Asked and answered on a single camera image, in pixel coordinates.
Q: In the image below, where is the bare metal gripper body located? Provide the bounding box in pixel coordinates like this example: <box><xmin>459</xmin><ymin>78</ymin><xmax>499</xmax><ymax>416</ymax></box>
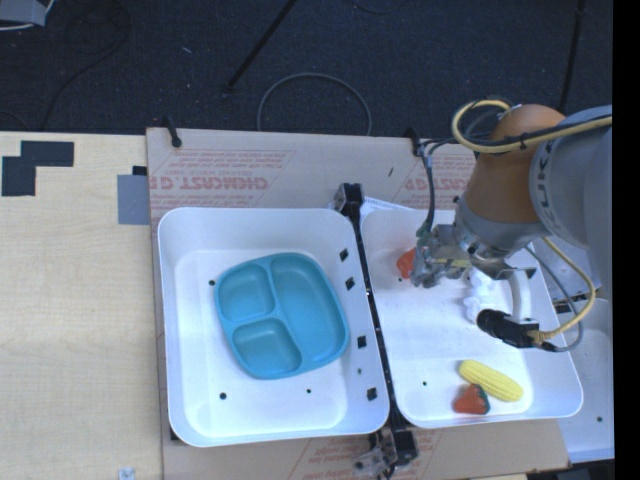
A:
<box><xmin>416</xmin><ymin>223</ymin><xmax>502</xmax><ymax>277</ymax></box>

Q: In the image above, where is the orange red toy fruit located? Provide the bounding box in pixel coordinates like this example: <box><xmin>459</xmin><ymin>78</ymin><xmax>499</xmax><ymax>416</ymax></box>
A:
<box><xmin>396</xmin><ymin>247</ymin><xmax>418</xmax><ymax>280</ymax></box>

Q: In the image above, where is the white crumpled lump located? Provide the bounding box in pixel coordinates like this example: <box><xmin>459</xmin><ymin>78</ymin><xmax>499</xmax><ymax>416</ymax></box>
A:
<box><xmin>461</xmin><ymin>272</ymin><xmax>497</xmax><ymax>325</ymax></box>

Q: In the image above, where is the thin black rod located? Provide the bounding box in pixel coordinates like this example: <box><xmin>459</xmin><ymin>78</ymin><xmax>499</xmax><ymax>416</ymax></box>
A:
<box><xmin>346</xmin><ymin>202</ymin><xmax>407</xmax><ymax>435</ymax></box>

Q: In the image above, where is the white plastic tray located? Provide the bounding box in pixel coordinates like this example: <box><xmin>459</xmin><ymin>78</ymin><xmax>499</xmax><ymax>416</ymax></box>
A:
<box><xmin>157</xmin><ymin>206</ymin><xmax>391</xmax><ymax>448</ymax></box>
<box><xmin>360</xmin><ymin>207</ymin><xmax>585</xmax><ymax>430</ymax></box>

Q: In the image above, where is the yellow corn cob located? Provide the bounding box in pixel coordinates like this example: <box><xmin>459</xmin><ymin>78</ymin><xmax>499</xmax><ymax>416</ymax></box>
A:
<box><xmin>458</xmin><ymin>359</ymin><xmax>525</xmax><ymax>403</ymax></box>

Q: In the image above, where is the red strawberry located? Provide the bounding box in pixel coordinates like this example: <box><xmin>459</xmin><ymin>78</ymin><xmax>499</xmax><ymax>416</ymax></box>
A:
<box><xmin>452</xmin><ymin>383</ymin><xmax>492</xmax><ymax>416</ymax></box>

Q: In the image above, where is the blue divided plate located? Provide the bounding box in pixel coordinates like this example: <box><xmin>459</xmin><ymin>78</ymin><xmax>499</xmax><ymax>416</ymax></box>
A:
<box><xmin>213</xmin><ymin>251</ymin><xmax>351</xmax><ymax>381</ymax></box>

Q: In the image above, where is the brown cardboard board red print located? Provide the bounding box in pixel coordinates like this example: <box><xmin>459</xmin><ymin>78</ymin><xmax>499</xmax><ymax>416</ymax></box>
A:
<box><xmin>145</xmin><ymin>127</ymin><xmax>572</xmax><ymax>480</ymax></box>

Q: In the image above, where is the black cylinder on white bracket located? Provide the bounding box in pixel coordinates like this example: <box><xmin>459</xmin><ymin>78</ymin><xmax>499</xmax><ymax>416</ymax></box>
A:
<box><xmin>475</xmin><ymin>266</ymin><xmax>542</xmax><ymax>350</ymax></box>

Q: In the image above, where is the black block with thin wires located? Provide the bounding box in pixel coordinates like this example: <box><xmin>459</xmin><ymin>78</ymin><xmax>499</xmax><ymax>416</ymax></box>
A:
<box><xmin>389</xmin><ymin>427</ymin><xmax>417</xmax><ymax>468</ymax></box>
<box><xmin>334</xmin><ymin>182</ymin><xmax>364</xmax><ymax>215</ymax></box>

